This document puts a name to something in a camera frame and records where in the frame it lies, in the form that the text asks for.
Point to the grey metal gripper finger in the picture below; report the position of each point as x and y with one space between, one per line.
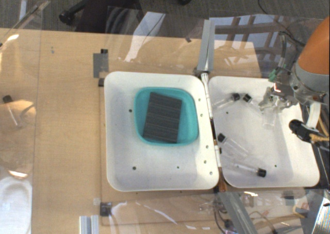
283 104
266 99

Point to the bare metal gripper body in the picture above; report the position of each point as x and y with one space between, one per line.
286 91

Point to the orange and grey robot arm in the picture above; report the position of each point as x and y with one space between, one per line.
315 50

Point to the white plastic tray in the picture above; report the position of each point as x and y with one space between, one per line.
281 160
121 155

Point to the clear tube with black cap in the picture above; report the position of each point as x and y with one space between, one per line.
251 169

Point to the teal plastic bowl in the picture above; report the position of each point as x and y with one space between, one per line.
190 114

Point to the black ribbed rectangular block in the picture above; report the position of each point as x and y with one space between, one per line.
162 118

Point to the black cylinder on white bracket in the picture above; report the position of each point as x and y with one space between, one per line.
300 127

